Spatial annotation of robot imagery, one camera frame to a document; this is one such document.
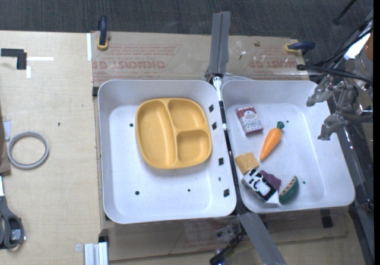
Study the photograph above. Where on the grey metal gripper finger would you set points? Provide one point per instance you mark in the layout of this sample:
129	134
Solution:
319	94
332	122

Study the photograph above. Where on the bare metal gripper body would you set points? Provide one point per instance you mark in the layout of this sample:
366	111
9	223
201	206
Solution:
360	91

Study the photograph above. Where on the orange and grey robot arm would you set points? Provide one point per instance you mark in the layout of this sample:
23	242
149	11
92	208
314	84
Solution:
370	47

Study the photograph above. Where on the white plastic tray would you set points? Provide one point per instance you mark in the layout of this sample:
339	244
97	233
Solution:
314	162
166	192

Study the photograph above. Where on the orange carrot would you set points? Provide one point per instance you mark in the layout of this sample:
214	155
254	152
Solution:
270	142

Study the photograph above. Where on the red and white carton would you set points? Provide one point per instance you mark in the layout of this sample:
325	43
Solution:
249	119

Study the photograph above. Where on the green and red watermelon slice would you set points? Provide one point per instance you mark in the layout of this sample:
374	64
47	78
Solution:
290	192

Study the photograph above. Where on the purple grapes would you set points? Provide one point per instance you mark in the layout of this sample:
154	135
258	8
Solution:
272	180

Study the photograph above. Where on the yellow cheese wedge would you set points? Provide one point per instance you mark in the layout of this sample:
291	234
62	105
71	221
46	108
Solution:
246	162

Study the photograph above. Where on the black and white carton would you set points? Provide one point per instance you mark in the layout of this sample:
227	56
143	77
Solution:
260	189

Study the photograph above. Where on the yellow divided plate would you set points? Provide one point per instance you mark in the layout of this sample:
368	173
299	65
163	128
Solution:
157	136

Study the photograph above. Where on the brown cardboard board red print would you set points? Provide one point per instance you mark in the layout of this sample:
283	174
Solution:
154	59

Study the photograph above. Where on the grey tape roll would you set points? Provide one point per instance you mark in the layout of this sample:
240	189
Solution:
12	154

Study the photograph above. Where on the grey scissors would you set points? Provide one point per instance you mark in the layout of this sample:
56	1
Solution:
9	222

